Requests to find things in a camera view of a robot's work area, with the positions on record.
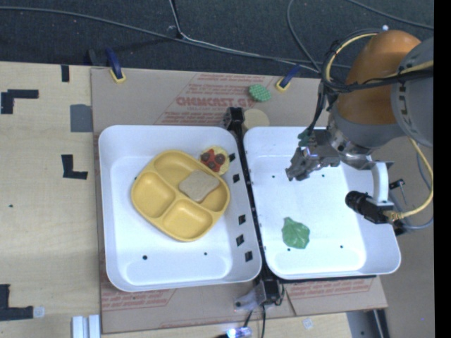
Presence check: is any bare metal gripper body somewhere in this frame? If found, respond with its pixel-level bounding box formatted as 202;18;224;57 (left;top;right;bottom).
303;131;371;172

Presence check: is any white plastic tray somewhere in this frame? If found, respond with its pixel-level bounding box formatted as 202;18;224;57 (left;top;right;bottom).
98;125;263;292
242;125;402;280

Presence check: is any thin black rod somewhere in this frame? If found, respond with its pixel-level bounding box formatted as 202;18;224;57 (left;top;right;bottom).
235;125;274;284

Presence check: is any cream round disc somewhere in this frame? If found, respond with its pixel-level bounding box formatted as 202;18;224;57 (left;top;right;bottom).
242;108;271;129

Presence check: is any green toy lettuce leaf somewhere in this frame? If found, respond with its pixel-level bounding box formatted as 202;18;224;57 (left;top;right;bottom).
280;217;311;250

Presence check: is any toy pizza slice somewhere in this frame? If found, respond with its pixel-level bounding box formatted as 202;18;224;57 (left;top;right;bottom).
199;146;230;175

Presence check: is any green checkered round biscuit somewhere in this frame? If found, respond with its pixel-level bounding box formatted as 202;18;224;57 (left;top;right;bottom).
248;84;273;103

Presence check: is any tan toy bread slice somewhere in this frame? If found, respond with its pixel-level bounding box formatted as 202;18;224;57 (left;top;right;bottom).
178;169;221;204

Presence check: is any yellow divided plate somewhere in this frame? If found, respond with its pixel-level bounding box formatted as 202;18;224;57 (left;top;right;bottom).
130;149;231;243

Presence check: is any brown cardboard board red print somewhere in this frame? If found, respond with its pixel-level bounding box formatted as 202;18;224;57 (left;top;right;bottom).
89;67;389;334

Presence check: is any black cylinder on white bracket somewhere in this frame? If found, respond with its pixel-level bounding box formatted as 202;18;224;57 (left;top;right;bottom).
345;160;395;225

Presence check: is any black block with thin wires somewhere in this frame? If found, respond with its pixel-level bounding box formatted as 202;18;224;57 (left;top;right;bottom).
223;106;245;132
254;279;285;307

